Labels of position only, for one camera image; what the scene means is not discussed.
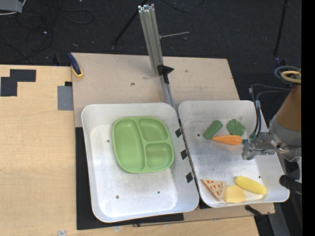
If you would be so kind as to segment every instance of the toy carrot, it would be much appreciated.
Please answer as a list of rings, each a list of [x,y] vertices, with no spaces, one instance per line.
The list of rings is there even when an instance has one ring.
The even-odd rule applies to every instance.
[[[237,135],[215,136],[212,140],[230,145],[239,145],[243,142],[242,137]]]

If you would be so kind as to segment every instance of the wooden table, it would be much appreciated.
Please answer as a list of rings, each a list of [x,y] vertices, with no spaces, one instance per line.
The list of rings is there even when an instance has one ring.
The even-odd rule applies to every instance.
[[[76,229],[75,127],[81,126],[80,111],[91,103],[163,102],[164,93],[147,56],[74,56],[82,78],[74,77],[70,67],[0,65],[0,77],[9,77],[11,69],[36,70],[35,82],[17,83],[17,96],[0,97],[3,236],[54,236],[58,230],[67,236],[117,235],[113,227]],[[224,59],[164,57],[164,64],[175,68],[169,79],[176,106],[192,99],[239,99]],[[74,109],[58,110],[58,87],[71,81]],[[252,207],[275,212],[273,204]],[[167,225],[121,226],[118,235],[259,235],[244,206],[197,208],[184,218]]]

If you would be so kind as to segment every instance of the tripod leg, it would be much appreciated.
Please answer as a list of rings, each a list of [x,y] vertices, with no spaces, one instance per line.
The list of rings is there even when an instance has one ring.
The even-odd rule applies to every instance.
[[[278,47],[279,47],[279,42],[281,38],[282,28],[284,26],[284,16],[285,16],[286,8],[287,8],[287,2],[288,0],[284,0],[284,3],[283,3],[283,10],[282,10],[282,16],[281,16],[280,27],[279,27],[279,32],[278,32],[278,38],[277,38],[276,46],[273,52],[274,56],[277,56],[278,54]]]
[[[147,2],[147,0],[143,0],[141,3],[141,6],[143,6],[145,3]],[[112,42],[112,50],[115,49],[115,46],[117,44],[117,41],[121,38],[121,36],[124,34],[124,32],[126,31],[126,29],[129,27],[129,25],[132,23],[132,21],[135,19],[135,17],[138,15],[138,7],[137,10],[134,12],[134,14],[132,15],[132,17],[129,19],[129,21],[127,22],[127,24],[125,25],[125,27],[122,29],[122,31],[118,34],[118,36],[115,38],[115,40],[113,40]]]

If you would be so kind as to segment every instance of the black bracket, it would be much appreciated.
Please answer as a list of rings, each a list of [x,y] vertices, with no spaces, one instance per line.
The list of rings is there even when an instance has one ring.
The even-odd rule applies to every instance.
[[[262,216],[263,216],[263,214],[262,214],[260,211],[258,211],[258,210],[256,210],[256,209],[252,208],[252,207],[249,206],[249,205],[245,206],[245,209],[248,210],[248,211],[250,211],[252,214],[254,214],[254,215],[257,216],[257,217],[262,217]]]
[[[158,71],[158,74],[161,76],[163,75],[163,79],[164,79],[164,82],[169,84],[169,80],[168,80],[168,77],[167,75],[172,72],[174,69],[172,67],[168,67],[168,66],[165,66],[165,65],[158,65],[157,66],[157,71]]]

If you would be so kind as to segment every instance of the black tape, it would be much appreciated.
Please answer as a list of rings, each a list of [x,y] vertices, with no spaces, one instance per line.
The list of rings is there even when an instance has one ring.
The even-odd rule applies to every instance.
[[[177,129],[177,130],[175,131],[175,134],[176,134],[177,138],[179,138],[180,135],[182,134],[181,129],[180,129],[180,128]]]
[[[186,150],[183,150],[183,151],[181,152],[181,156],[182,156],[182,159],[183,159],[183,160],[188,156]]]
[[[189,173],[186,175],[186,180],[187,180],[187,183],[189,183],[190,181],[193,180],[193,177],[192,177],[191,172],[189,172]]]
[[[64,82],[64,85],[65,85],[66,87],[71,87],[71,86],[72,86],[72,82],[71,82],[71,81],[65,81],[65,82]]]
[[[10,77],[1,77],[0,96],[17,96],[18,82],[35,82],[36,70],[10,69]]]

